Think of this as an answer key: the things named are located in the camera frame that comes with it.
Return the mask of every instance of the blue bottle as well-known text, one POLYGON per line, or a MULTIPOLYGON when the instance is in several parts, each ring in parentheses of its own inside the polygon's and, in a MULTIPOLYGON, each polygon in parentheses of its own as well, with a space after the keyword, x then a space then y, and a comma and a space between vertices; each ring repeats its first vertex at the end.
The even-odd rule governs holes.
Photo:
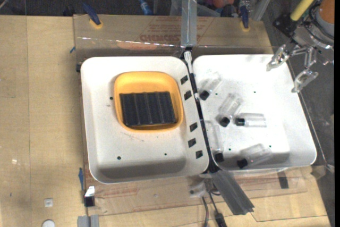
POLYGON ((144 15, 153 15, 152 9, 149 7, 148 3, 145 0, 139 0, 140 7, 143 10, 144 15))

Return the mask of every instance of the clear plastic tube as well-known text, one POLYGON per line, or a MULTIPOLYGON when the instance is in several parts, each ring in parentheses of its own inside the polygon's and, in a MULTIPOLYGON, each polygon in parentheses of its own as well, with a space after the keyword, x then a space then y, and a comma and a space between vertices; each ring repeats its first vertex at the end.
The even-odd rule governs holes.
POLYGON ((210 79, 200 88, 200 98, 206 100, 221 84, 223 80, 220 74, 214 73, 210 79))
POLYGON ((237 113, 243 103, 243 99, 235 94, 228 94, 227 98, 222 103, 219 109, 220 117, 219 124, 227 127, 233 116, 237 113))
POLYGON ((273 156, 273 152, 269 147, 265 147, 263 144, 256 144, 241 151, 242 159, 237 161, 239 168, 246 166, 259 165, 263 162, 270 160, 273 156))
POLYGON ((205 125, 211 151, 213 153, 222 153, 224 151, 224 147, 219 126, 217 124, 214 125, 211 121, 206 121, 205 125))
POLYGON ((266 127, 266 118, 263 114, 241 113, 235 117, 236 126, 266 127))

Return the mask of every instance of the wooden table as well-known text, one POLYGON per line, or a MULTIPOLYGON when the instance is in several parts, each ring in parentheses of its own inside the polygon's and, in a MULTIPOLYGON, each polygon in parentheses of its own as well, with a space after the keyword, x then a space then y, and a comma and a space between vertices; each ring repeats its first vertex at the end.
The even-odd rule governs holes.
MULTIPOLYGON (((254 24, 265 30, 262 22, 254 24)), ((46 219, 76 226, 87 214, 78 178, 84 158, 73 47, 72 18, 0 16, 1 227, 36 227, 46 219), (53 206, 45 207, 49 198, 53 206)), ((218 203, 227 225, 329 226, 310 168, 301 173, 307 190, 254 198, 254 212, 245 216, 232 216, 218 203)), ((202 226, 204 217, 203 205, 191 205, 100 216, 100 227, 202 226)), ((211 220, 209 226, 217 225, 211 220)))

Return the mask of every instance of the black cable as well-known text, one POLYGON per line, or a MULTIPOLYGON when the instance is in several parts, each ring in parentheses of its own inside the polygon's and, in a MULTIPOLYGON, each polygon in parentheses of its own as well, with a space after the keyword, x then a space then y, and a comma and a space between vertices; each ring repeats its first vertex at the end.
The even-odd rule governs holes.
POLYGON ((221 196, 221 193, 216 193, 216 192, 211 192, 211 194, 215 195, 215 196, 221 196))
POLYGON ((211 194, 212 194, 212 192, 210 191, 209 196, 210 196, 211 202, 212 202, 214 209, 215 209, 215 221, 217 222, 217 226, 218 227, 227 227, 227 224, 225 223, 225 220, 224 220, 224 216, 222 215, 222 213, 220 213, 218 211, 216 204, 214 202, 213 196, 211 194))
POLYGON ((203 200, 204 207, 206 209, 206 218, 204 220, 204 226, 203 227, 207 227, 208 226, 208 221, 209 221, 209 208, 208 208, 208 205, 207 205, 206 200, 204 199, 204 197, 202 197, 202 200, 203 200))
POLYGON ((214 199, 213 199, 213 197, 212 197, 212 195, 211 195, 211 192, 209 192, 209 196, 210 196, 210 199, 211 199, 212 205, 213 205, 213 206, 214 206, 214 208, 215 208, 215 211, 216 211, 216 213, 218 213, 218 210, 217 210, 216 204, 215 204, 215 202, 214 202, 214 199))

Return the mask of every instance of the black bottle cap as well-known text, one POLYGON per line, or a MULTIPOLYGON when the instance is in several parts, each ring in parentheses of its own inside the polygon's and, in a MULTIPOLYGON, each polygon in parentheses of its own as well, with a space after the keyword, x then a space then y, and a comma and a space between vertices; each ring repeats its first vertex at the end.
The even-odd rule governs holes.
POLYGON ((244 126, 245 125, 245 120, 242 119, 242 118, 237 118, 235 120, 235 124, 236 124, 236 126, 244 126))
POLYGON ((247 166, 248 165, 248 161, 247 161, 247 159, 242 159, 242 160, 238 160, 237 161, 237 165, 239 166, 239 168, 244 168, 245 166, 247 166))
POLYGON ((223 162, 224 161, 223 153, 216 153, 215 154, 215 161, 217 163, 223 162))
POLYGON ((209 97, 209 93, 208 93, 208 91, 203 91, 202 93, 200 93, 200 98, 202 99, 202 100, 206 100, 208 97, 209 97))
POLYGON ((227 117, 222 118, 221 121, 219 122, 219 124, 223 127, 227 127, 229 123, 230 119, 227 117))

